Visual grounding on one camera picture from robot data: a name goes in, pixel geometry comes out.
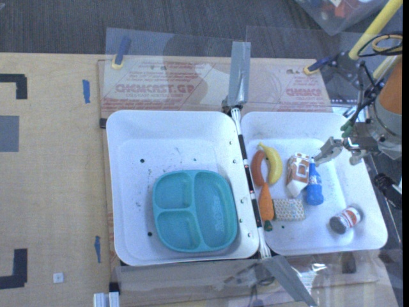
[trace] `yellow banana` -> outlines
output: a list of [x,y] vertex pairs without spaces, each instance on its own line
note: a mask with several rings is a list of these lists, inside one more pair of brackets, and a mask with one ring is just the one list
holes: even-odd
[[268,168],[268,183],[275,184],[282,175],[282,160],[278,151],[271,147],[265,146],[262,142],[258,144],[266,153],[268,158],[268,163],[270,167]]

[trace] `teal divided plate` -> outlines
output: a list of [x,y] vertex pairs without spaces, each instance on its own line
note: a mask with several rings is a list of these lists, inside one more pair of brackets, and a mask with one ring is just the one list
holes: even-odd
[[228,182],[218,173],[166,173],[155,182],[152,200],[158,236],[172,250],[215,251],[236,238],[235,201]]

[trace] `wooden table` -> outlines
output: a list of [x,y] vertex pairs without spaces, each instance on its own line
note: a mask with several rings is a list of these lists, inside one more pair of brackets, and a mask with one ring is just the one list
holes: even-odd
[[[109,291],[101,59],[105,56],[0,54],[0,74],[27,77],[27,98],[16,98],[15,84],[0,83],[0,116],[15,116],[18,126],[12,128],[14,135],[18,131],[18,151],[0,152],[0,278],[19,276],[13,273],[19,262],[14,253],[27,251],[27,281],[0,290],[1,306],[91,306],[94,293]],[[89,103],[83,80],[89,83]],[[378,281],[314,288],[312,296],[322,306],[395,306],[386,270],[376,254],[373,261]],[[62,283],[54,283],[57,273],[63,273]],[[121,299],[121,306],[132,305]]]

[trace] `sausage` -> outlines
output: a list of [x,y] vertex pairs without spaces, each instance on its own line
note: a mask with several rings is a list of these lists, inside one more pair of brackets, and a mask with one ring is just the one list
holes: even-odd
[[263,174],[261,173],[261,162],[265,158],[266,154],[262,150],[257,150],[254,154],[253,159],[251,160],[251,175],[253,178],[254,184],[262,186],[264,184]]

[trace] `white tray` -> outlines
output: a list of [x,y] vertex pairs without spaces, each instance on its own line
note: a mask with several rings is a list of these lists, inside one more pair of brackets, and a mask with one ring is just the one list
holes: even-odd
[[[107,121],[114,214],[114,245],[128,265],[240,259],[259,247],[256,221],[233,120],[219,112],[117,111]],[[208,253],[181,253],[156,233],[152,187],[166,172],[216,171],[230,184],[238,234],[232,245]]]
[[[346,118],[334,113],[248,113],[242,118],[242,132],[249,161],[262,141],[276,148],[284,163],[295,152],[316,155],[330,136],[341,138],[340,127]],[[303,221],[272,221],[273,230],[265,232],[268,246],[280,255],[307,255],[379,249],[388,233],[366,166],[349,163],[351,153],[344,150],[338,157],[317,167],[323,181],[324,202],[318,206],[304,203]],[[267,165],[262,171],[267,174]],[[290,198],[285,176],[270,186],[272,198]],[[357,203],[365,214],[364,220],[344,235],[332,232],[331,216],[348,204]]]

